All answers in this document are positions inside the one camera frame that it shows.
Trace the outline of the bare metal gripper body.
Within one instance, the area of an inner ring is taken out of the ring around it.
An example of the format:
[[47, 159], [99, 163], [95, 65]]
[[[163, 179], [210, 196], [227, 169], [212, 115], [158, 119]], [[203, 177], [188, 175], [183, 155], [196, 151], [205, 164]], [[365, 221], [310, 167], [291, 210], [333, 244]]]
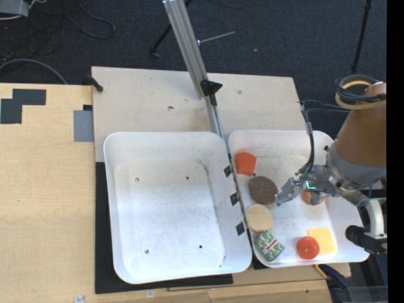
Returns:
[[314, 165], [310, 172], [299, 175], [299, 181], [304, 191], [318, 199], [339, 197], [351, 185], [351, 180], [332, 165]]

